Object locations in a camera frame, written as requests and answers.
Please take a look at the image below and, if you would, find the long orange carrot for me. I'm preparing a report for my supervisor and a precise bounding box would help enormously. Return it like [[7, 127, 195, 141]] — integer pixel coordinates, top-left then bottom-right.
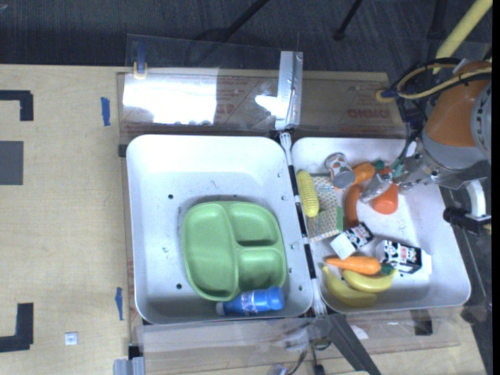
[[324, 255, 395, 277]]

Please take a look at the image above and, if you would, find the small can with orange print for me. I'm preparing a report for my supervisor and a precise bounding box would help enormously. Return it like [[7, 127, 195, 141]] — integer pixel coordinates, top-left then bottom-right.
[[324, 152, 357, 190]]

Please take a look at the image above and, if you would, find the blue plastic bottle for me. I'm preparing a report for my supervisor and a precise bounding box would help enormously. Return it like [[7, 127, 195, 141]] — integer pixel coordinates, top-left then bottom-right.
[[215, 285, 287, 318]]

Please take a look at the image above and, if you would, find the short orange carrot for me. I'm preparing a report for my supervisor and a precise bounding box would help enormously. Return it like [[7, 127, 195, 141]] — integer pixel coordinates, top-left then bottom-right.
[[351, 159, 387, 185]]

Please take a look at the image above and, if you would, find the yellow corn cob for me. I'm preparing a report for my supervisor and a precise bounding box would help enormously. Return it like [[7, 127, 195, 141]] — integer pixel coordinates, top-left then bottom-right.
[[295, 170, 321, 219]]

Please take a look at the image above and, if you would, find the yellow banana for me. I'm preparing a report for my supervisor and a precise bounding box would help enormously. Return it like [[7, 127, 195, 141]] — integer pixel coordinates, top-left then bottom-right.
[[342, 267, 399, 294], [321, 265, 379, 309]]

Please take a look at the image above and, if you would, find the large black and white carton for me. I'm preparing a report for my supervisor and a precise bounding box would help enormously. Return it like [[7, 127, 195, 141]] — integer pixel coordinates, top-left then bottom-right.
[[380, 239, 433, 276]]

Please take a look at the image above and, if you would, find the orange sausage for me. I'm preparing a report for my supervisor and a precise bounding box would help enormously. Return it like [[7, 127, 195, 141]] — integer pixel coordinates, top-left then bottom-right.
[[344, 184, 363, 228]]

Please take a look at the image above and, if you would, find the black cylinder on white bracket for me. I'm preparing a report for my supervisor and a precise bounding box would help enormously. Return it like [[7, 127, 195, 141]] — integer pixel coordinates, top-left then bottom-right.
[[442, 179, 493, 237]]

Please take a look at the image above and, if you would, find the green divided plate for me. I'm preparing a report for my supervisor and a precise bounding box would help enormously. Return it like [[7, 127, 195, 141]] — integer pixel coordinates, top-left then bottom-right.
[[180, 200, 289, 303]]

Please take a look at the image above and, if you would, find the orange rounded bottle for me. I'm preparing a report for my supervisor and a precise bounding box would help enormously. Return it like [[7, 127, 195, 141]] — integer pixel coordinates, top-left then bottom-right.
[[370, 183, 400, 216]]

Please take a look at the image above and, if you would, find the white plastic tray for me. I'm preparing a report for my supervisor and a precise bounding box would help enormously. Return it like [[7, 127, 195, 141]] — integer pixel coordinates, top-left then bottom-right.
[[125, 133, 315, 325], [290, 136, 472, 315]]

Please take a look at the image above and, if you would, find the small black and white carton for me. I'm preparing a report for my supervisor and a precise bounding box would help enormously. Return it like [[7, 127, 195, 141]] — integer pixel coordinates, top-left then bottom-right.
[[329, 222, 376, 261]]

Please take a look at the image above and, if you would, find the yellow and white mesh packet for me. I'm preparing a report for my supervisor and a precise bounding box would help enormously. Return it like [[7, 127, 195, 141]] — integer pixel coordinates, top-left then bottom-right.
[[304, 175, 345, 244]]

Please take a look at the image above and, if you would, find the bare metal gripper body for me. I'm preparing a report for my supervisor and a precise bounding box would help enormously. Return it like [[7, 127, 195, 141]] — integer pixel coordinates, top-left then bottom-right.
[[395, 152, 490, 192]]

